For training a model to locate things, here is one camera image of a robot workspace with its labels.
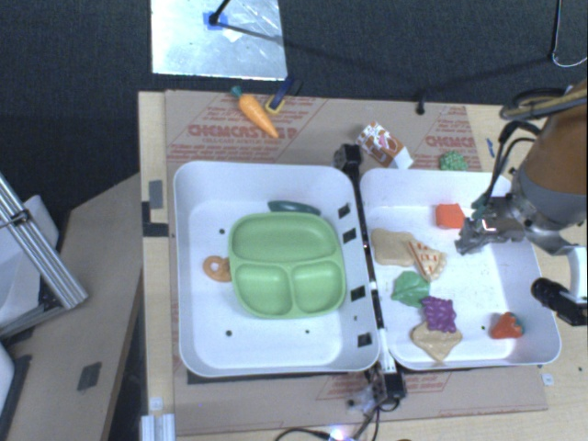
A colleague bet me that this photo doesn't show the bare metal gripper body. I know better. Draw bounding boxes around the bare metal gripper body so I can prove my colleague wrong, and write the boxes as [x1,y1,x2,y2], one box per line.
[477,194,576,255]

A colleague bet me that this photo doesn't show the orange cube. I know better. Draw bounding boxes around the orange cube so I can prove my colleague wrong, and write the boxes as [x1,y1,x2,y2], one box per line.
[435,202,467,231]

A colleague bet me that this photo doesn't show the pizza slice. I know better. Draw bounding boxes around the pizza slice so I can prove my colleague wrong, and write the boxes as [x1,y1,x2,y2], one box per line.
[407,239,448,283]

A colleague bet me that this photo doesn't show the white plastic tray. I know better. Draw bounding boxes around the white plastic tray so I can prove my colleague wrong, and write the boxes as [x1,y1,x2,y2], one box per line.
[173,160,382,379]
[359,167,563,371]

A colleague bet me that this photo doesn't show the green grapes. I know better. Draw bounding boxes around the green grapes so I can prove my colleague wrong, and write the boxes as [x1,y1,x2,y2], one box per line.
[437,150,469,173]

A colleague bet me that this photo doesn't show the green lettuce leaf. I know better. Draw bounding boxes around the green lettuce leaf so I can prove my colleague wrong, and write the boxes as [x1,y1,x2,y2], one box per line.
[390,269,432,310]

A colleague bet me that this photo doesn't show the purple grapes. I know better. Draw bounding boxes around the purple grapes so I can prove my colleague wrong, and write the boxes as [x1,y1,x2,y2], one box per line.
[421,295,458,335]

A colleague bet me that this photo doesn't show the tan bread slice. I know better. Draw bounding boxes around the tan bread slice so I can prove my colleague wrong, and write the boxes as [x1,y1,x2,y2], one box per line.
[369,228,417,267]

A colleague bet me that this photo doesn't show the red strawberry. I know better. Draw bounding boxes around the red strawberry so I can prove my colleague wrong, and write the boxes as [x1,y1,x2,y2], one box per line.
[489,311,526,341]

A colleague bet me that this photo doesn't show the thin black and white rod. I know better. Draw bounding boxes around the thin black and white rod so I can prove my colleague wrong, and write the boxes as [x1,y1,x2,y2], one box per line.
[347,162,395,372]

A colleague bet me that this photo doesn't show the tan biscuit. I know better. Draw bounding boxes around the tan biscuit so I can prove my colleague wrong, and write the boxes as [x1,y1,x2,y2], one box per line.
[409,321,463,363]

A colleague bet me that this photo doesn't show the white and brown carton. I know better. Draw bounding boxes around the white and brown carton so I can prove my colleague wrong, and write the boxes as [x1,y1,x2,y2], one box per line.
[356,120,413,171]

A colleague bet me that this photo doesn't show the dark green toy vegetable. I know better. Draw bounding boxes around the dark green toy vegetable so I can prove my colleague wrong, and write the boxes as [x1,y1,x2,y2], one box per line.
[266,199,322,218]

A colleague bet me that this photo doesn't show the brown cardboard board red print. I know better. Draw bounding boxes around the brown cardboard board red print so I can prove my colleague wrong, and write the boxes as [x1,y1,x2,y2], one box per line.
[164,89,550,437]

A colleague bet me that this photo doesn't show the green divided plate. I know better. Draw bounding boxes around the green divided plate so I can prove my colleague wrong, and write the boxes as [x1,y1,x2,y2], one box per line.
[227,211,347,319]

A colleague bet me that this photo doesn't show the orange carrot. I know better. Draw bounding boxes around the orange carrot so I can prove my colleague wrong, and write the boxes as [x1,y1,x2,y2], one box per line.
[229,85,281,140]

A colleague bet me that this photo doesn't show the orange pretzel biscuit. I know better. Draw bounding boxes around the orange pretzel biscuit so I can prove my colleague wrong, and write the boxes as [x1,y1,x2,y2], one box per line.
[202,254,233,285]

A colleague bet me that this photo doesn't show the black cylinder on white bracket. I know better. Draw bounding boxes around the black cylinder on white bracket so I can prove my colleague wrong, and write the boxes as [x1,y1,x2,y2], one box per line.
[531,243,588,328]

